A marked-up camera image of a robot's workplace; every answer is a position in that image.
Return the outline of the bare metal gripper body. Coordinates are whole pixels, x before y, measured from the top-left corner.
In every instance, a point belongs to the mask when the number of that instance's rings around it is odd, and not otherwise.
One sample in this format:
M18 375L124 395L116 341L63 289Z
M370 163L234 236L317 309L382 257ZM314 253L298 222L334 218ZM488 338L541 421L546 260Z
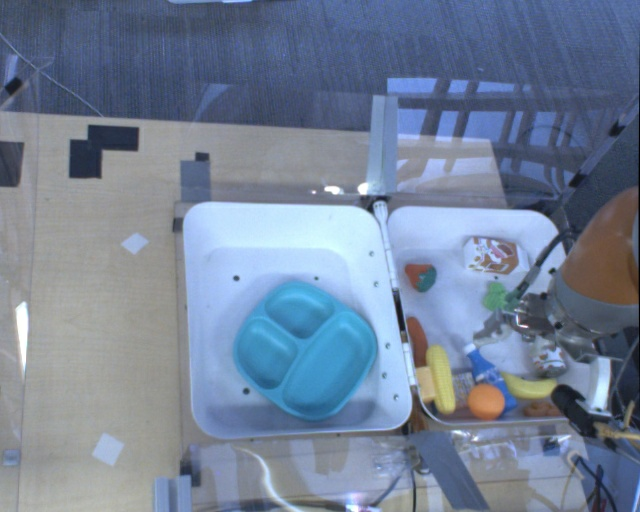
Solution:
M524 337L560 347L574 361L596 358L596 333L574 320L551 294L526 294L508 314L508 324Z

